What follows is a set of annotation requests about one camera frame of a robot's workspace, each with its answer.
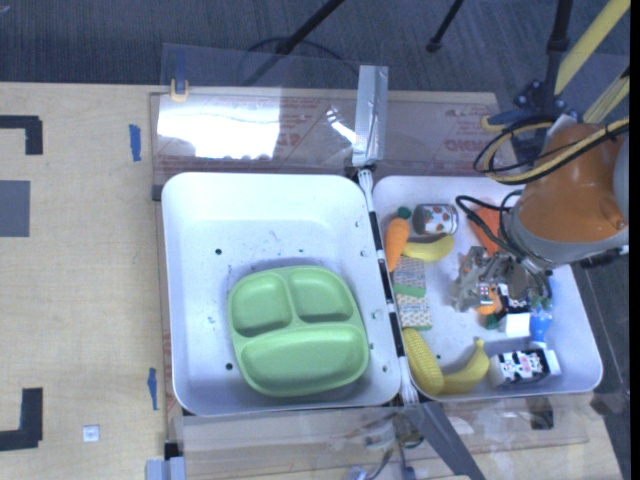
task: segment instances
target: black stand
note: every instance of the black stand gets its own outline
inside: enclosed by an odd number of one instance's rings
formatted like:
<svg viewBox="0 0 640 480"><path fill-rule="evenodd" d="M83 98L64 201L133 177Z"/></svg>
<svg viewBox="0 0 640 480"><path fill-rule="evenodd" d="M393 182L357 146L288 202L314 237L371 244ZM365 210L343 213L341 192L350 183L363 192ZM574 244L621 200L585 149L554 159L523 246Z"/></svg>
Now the black stand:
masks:
<svg viewBox="0 0 640 480"><path fill-rule="evenodd" d="M405 406L403 411L454 475L486 480L438 402Z"/></svg>
<svg viewBox="0 0 640 480"><path fill-rule="evenodd" d="M464 1L465 0L455 0L455 2L453 2L453 5L449 9L449 12L447 13L444 20L442 21L440 28L438 28L436 35L431 38L431 40L429 41L429 44L427 45L428 52L433 53L440 49L440 47L442 46L442 44L440 43L442 36L444 36L445 32L449 28L449 25L451 25L453 18L456 17L456 14L460 10L460 7L462 7L462 4Z"/></svg>
<svg viewBox="0 0 640 480"><path fill-rule="evenodd" d="M558 115L564 110L566 106L565 103L559 99L559 95L554 94L554 91L560 63L562 62L562 55L567 51L569 46L567 30L569 28L569 18L571 17L572 7L573 0L558 0L553 31L547 43L547 55L549 59L544 81L532 82L531 85L515 99L514 103L516 106L531 110L537 114L545 115Z"/></svg>
<svg viewBox="0 0 640 480"><path fill-rule="evenodd" d="M260 66L253 75L247 78L242 85L245 87L252 86L260 80L260 78L262 78L265 73L267 73L267 71L269 71L282 58L282 56L289 55L305 37L307 37L344 1L345 0L329 0L324 4L313 16L311 16L311 18L306 21L306 23L304 23L304 25L291 34L287 39L278 43L275 54Z"/></svg>

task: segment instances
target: orange carrot toy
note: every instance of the orange carrot toy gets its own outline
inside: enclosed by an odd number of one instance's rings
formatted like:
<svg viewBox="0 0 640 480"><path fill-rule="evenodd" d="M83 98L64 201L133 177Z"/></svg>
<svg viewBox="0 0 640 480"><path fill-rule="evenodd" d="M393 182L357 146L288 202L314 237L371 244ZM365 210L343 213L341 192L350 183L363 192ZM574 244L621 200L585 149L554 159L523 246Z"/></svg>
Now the orange carrot toy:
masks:
<svg viewBox="0 0 640 480"><path fill-rule="evenodd" d="M500 228L500 213L485 207L481 207L475 210L475 212L476 215L480 217L487 224L487 226L489 226L489 229L493 232L493 234L495 236L498 236ZM471 228L478 237L478 240L480 240L480 243L487 250L487 254L489 256L493 256L496 252L498 252L498 245L495 242L491 241L477 224L471 222Z"/></svg>
<svg viewBox="0 0 640 480"><path fill-rule="evenodd" d="M399 208L398 216L391 219L387 231L384 234L384 252L387 257L387 269L393 272L402 254L402 249L409 240L411 225L407 219L411 216L411 210Z"/></svg>

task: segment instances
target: toy banana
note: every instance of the toy banana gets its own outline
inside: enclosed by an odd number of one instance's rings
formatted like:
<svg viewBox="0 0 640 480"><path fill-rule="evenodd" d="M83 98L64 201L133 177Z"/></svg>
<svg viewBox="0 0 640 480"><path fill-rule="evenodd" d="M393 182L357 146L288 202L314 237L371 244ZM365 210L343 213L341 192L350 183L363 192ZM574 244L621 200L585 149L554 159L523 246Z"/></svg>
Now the toy banana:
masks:
<svg viewBox="0 0 640 480"><path fill-rule="evenodd" d="M418 331L410 327L402 329L409 369L416 385L428 395L442 391L444 379L438 361Z"/></svg>
<svg viewBox="0 0 640 480"><path fill-rule="evenodd" d="M423 261L437 261L451 252L453 244L453 235L444 235L434 242L407 242L402 248L402 255Z"/></svg>
<svg viewBox="0 0 640 480"><path fill-rule="evenodd" d="M484 340L478 338L467 364L455 373L444 375L443 394L461 394L478 384L489 371L489 357L484 351Z"/></svg>

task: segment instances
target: clear plastic panel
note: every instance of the clear plastic panel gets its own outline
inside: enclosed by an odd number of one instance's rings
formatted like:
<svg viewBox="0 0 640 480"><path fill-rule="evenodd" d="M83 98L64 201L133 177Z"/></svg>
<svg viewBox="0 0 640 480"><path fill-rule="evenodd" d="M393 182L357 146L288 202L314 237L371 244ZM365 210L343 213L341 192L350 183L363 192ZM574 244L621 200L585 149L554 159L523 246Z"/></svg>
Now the clear plastic panel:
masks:
<svg viewBox="0 0 640 480"><path fill-rule="evenodd" d="M388 92L388 76L335 59L165 45L167 91L151 102L155 184L185 171L349 174L364 164L473 175L495 94Z"/></svg>
<svg viewBox="0 0 640 480"><path fill-rule="evenodd" d="M583 395L444 409L486 478L616 478L616 464L593 454L610 445ZM417 478L453 475L402 407L176 417L170 428L187 478L399 479L411 478L409 468ZM559 464L550 447L572 460Z"/></svg>

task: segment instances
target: yellow pole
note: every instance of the yellow pole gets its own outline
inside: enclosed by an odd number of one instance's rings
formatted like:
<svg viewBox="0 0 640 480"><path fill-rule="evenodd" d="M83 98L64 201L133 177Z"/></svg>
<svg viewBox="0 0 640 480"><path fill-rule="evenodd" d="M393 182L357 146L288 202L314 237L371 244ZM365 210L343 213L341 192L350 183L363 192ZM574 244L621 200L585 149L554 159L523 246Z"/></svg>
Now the yellow pole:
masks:
<svg viewBox="0 0 640 480"><path fill-rule="evenodd" d="M559 95L631 6L631 0L609 0L562 61L554 96Z"/></svg>
<svg viewBox="0 0 640 480"><path fill-rule="evenodd" d="M627 94L629 94L629 75L624 76L623 71L589 107L582 119L585 123L601 123Z"/></svg>

